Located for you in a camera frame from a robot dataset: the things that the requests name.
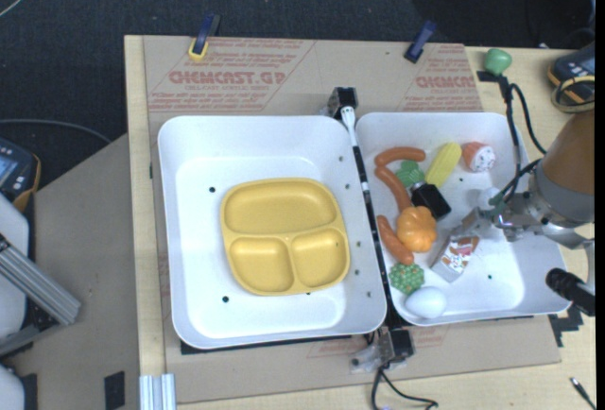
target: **blue clamp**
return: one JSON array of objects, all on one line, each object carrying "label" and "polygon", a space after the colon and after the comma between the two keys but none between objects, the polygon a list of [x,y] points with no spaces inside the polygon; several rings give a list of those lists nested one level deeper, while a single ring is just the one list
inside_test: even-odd
[{"label": "blue clamp", "polygon": [[423,47],[437,29],[437,24],[431,21],[426,21],[422,30],[416,35],[414,42],[407,48],[404,58],[414,63],[418,61],[423,53]]},{"label": "blue clamp", "polygon": [[189,58],[191,60],[200,61],[208,51],[208,38],[214,36],[218,31],[220,24],[220,15],[207,13],[201,23],[198,36],[191,42],[189,46]]}]

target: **yellow plate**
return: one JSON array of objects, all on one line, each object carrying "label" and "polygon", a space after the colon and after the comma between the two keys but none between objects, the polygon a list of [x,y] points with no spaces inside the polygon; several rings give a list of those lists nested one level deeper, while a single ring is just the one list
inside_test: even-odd
[{"label": "yellow plate", "polygon": [[349,270],[344,221],[332,193],[313,179],[264,179],[232,188],[220,225],[234,277],[254,294],[307,293]]}]

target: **yellow corn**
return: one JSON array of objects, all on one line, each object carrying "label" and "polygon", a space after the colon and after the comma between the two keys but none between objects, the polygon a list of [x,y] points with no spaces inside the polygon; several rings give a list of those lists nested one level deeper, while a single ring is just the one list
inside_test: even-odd
[{"label": "yellow corn", "polygon": [[461,155],[462,148],[458,143],[445,144],[424,174],[426,183],[441,187],[456,167]]}]

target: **wooden table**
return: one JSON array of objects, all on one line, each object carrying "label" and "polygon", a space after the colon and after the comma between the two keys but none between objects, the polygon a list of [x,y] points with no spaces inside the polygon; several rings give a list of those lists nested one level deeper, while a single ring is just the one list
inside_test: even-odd
[{"label": "wooden table", "polygon": [[[467,47],[473,71],[481,68],[487,48]],[[507,71],[510,80],[520,85],[527,99],[532,125],[538,139],[549,146],[568,119],[549,101],[552,87],[546,79],[548,64],[564,51],[539,49],[507,49],[513,64]],[[166,372],[164,334],[160,304],[158,259],[156,252],[153,191],[149,179],[150,144],[147,124],[145,53],[141,36],[125,39],[125,61],[130,138],[130,172],[132,216],[136,270],[139,364],[141,375],[159,376]],[[493,84],[480,83],[477,89],[484,111],[504,112],[504,104]],[[539,156],[527,135],[522,110],[515,109],[515,124],[526,142],[531,160]],[[594,226],[586,228],[592,231]],[[568,269],[581,277],[586,274],[583,251],[565,250]],[[445,377],[423,378],[399,383],[411,395],[436,400],[440,408],[588,408],[572,387],[569,378],[576,377],[596,400],[596,323],[585,317],[579,331],[563,335],[562,362],[557,365],[523,367]],[[371,408],[370,387],[366,384],[332,389],[292,392],[243,399],[208,401],[179,405],[194,409],[351,409]],[[377,399],[391,408],[412,407],[402,401],[385,384]]]}]

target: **sausage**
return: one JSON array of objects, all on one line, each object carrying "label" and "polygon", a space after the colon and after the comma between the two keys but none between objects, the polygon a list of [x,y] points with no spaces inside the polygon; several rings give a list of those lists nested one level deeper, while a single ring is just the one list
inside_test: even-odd
[{"label": "sausage", "polygon": [[378,224],[380,238],[390,252],[390,255],[403,265],[414,264],[414,253],[397,238],[387,218],[384,215],[378,215],[376,223]]},{"label": "sausage", "polygon": [[397,175],[386,168],[386,166],[378,166],[374,170],[374,175],[382,180],[395,195],[395,201],[397,202],[399,213],[403,212],[407,207],[412,206],[412,202],[409,199],[409,193],[407,192],[406,187],[397,178]]},{"label": "sausage", "polygon": [[388,150],[378,153],[374,157],[376,166],[386,166],[396,160],[412,160],[414,162],[423,162],[426,158],[426,153],[423,149],[414,148],[411,146],[396,146]]}]

